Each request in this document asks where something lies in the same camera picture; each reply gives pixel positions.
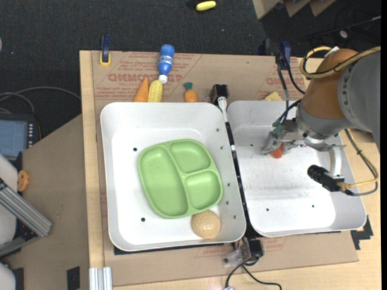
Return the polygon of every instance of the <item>brown round object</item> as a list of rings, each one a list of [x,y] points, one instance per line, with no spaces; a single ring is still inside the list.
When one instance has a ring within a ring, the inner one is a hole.
[[[23,192],[29,183],[29,176],[25,170],[21,170],[18,173],[18,191]]]
[[[195,214],[191,218],[193,232],[203,239],[213,239],[218,235],[220,226],[219,216],[211,210]]]

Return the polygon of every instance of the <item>blue screen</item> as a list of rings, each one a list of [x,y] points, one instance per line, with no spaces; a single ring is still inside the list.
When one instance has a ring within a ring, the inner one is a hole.
[[[27,148],[27,122],[0,120],[0,152],[6,158],[16,158]]]

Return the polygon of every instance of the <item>black floor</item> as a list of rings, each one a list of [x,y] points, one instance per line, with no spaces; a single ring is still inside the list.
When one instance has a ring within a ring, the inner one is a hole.
[[[305,40],[381,15],[381,0],[338,0],[314,17],[309,6],[289,18],[279,4],[258,20],[252,0],[216,0],[205,13],[190,0],[0,0],[0,112],[31,112],[19,97],[5,92],[51,86],[79,94],[79,50],[96,50],[109,32],[112,50],[158,51],[171,43],[180,53],[257,54],[269,40],[267,54],[287,40],[292,55],[320,45],[365,50],[380,45],[380,22]],[[80,113],[72,95],[46,89],[23,93],[32,102],[46,136]]]

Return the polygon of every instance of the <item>white tray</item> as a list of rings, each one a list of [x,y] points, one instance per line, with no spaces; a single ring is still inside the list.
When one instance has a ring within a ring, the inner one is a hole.
[[[111,103],[101,113],[108,228],[124,251],[234,242],[246,230],[230,144],[221,111],[208,103]],[[141,151],[165,141],[189,138],[206,146],[219,170],[223,197],[211,208],[221,219],[216,238],[192,231],[190,216],[157,215],[142,189],[137,168]]]
[[[284,110],[282,101],[236,101],[227,110],[253,228],[271,237],[361,228],[366,221],[361,197],[329,192],[307,175],[312,164],[330,168],[328,152],[297,147],[280,159],[260,152]],[[288,117],[294,116],[291,111]],[[330,144],[341,144],[340,138]],[[345,181],[353,182],[343,150],[342,162]]]

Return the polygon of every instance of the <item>yellow corn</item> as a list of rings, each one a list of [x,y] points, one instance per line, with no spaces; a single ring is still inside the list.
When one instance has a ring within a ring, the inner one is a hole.
[[[148,102],[161,102],[163,96],[163,84],[154,80],[149,87]]]

